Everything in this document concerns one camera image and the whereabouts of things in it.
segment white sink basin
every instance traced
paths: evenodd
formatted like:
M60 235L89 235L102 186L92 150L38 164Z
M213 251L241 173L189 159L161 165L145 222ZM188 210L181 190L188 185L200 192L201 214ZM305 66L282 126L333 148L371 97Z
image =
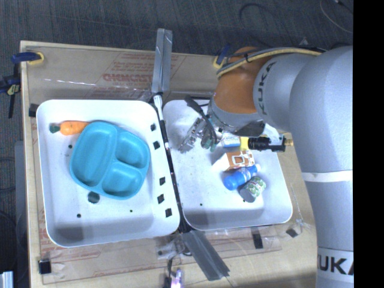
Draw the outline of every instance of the white sink basin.
M190 226L198 230L231 229L280 224L291 218L292 203L276 152L253 151L261 165L258 175L267 186L255 202L247 203L236 190L224 186L223 179L230 173L212 166L230 149L218 144L211 152L197 139L192 150L184 154L178 151L199 114L184 100L168 102L163 112L182 211Z
M151 162L134 197L100 196L98 200L92 194L89 199L90 191L75 183L69 163L79 134L49 131L50 123L70 120L107 121L148 144ZM180 215L157 113L151 105L128 100L49 100L37 110L37 128L47 233L54 243L78 247L153 238L178 228Z

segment cable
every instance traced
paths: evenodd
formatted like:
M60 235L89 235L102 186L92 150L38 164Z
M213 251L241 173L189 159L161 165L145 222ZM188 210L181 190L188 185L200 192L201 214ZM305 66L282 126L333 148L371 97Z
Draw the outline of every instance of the cable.
M23 216L23 214L20 214L20 215L19 215L19 217L18 217L18 219L17 219L17 221L16 221L16 225L15 225L16 241L17 241L17 243L20 245L21 249L22 249L24 252L28 253L28 249L24 247L24 245L22 244L22 242L21 242L21 240L20 240L20 238L19 238L19 230L18 230L18 227L20 227L20 226L19 226L19 223L20 223L20 220L21 220L22 216Z
M251 3L246 3L244 4L240 10L239 10L239 21L240 21L240 24L241 24L241 27L246 31L246 33L253 39L255 39L258 43L260 43L261 45L264 45L265 47L267 48L272 48L273 46L271 46L270 44L262 41L261 39L259 39L257 36L253 35L252 33L250 33L248 31L248 29L245 27L244 25L244 22L242 21L242 13L243 11L248 8L248 7L257 7L259 9L264 9L265 11L269 12L271 15L273 15L268 9L266 9L265 7L257 4L257 3L254 3L254 2L251 2Z
M257 52L257 54L260 54L260 53L263 53L263 52L270 52L272 50L277 50L277 49L285 49L285 48L299 48L299 49L307 49L307 50L311 50L311 51L318 51L318 52L321 52L321 53L324 53L326 52L327 50L324 49L324 48L320 48L320 47L313 47L313 46L309 46L309 45L298 45L298 46L290 46L290 47L278 47L278 48L273 48L273 49L265 49L265 50L258 50L257 48L255 49L251 49L251 50L247 50L247 51L242 51L242 52L238 52L238 53L233 53L231 55L228 55L226 56L226 63L224 64L224 66L228 65L229 64L229 60L233 57L237 57L237 56L244 56L244 57L249 57L249 54L250 53L254 53L254 52Z
M0 157L0 162L5 162L5 161L8 161L8 162L13 161L14 162L14 158L13 157ZM12 185L8 188L0 188L0 193L6 192L6 191L11 191L11 190L14 190L15 188L16 188L15 185Z
M335 49L335 48L338 48L338 47L343 47L343 46L351 46L351 44L349 43L344 43L344 42L337 42L337 43L334 43L332 46L331 46L331 49Z
M14 221L10 218L10 216L9 216L8 214L6 214L5 212L0 211L0 217L6 219L6 220L11 224L11 226L12 226L12 228L13 228L15 234L16 234L16 224L15 224ZM13 270L13 269L14 269L14 267L15 267L15 265L16 265L16 262L17 262L17 256L15 255L14 260L13 260L13 262L12 262L11 267L9 268L9 270Z
M322 54L321 52L312 51L312 50L308 50L308 49L294 48L294 47L292 47L292 48L289 48L289 47L284 48L283 47L281 49L263 50L262 52L263 53L257 52L253 55L248 56L247 59L245 59L245 58L240 59L234 63L231 63L231 64L221 68L220 70L218 70L216 72L217 77L220 77L223 74L228 73L229 71L234 70L235 68L238 68L241 65L256 61L258 59L265 58L267 56L280 55L280 54L285 54L285 53L302 53L302 54L314 55L314 56Z
M204 121L206 122L206 124L209 127L209 132L211 133L211 136L214 138L214 144L217 144L218 140L217 140L217 136L216 136L216 131L215 131L215 128L213 127L213 125L211 124L211 121L209 120L209 118L204 113L202 114L202 118L204 119Z
M328 14L325 12L325 10L323 9L323 1L324 0L320 0L320 8L321 8L321 11L323 12L323 14L324 14L324 16L325 17L327 17L328 18L328 20L330 21L330 22L332 22L336 27L338 27L339 29L341 29L341 30L343 30L344 32L347 32L347 33L353 33L352 31L350 31L350 30L347 30L347 29L344 29L342 26L340 26L339 24L337 24L335 21L333 21L329 16L328 16ZM336 4L338 4L338 5L341 5L341 6L343 6L343 7L345 7L352 15L353 15L353 12L352 12L352 10L350 10L344 3L342 3L341 1L339 1L339 0L331 0L331 1L333 1L333 2L335 2Z

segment blue clamp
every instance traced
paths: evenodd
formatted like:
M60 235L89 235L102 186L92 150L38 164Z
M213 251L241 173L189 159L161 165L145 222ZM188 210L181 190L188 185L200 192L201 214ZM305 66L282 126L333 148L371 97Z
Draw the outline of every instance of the blue clamp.
M13 116L15 94L21 90L19 64L21 62L28 62L31 64L34 63L34 61L42 62L43 60L44 56L40 52L20 52L11 57L11 61L14 64L13 75L0 77L0 93L7 93L11 97L8 118Z
M35 52L20 52L11 57L13 64L19 64L26 61L36 61L41 59L41 56Z
M230 44L226 44L223 48L221 48L217 52L214 63L213 63L215 68L220 69L223 66L224 61L225 61L224 59L225 59L229 49L230 49Z

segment toy carrot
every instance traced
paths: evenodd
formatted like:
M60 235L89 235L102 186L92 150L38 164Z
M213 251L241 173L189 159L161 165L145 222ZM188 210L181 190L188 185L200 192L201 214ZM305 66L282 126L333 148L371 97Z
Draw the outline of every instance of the toy carrot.
M88 122L65 121L61 124L50 124L49 131L51 133L60 131L63 135L69 136L71 134L81 133L87 125L89 125Z

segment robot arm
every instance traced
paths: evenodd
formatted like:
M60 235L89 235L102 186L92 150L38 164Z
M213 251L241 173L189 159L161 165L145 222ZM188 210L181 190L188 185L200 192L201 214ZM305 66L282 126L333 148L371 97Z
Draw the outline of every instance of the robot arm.
M208 108L216 137L291 132L316 222L317 288L354 286L352 57L352 47L264 55L222 75ZM284 143L268 134L269 147Z
M318 288L354 286L352 47L269 60L253 97L263 120L291 132L317 230Z

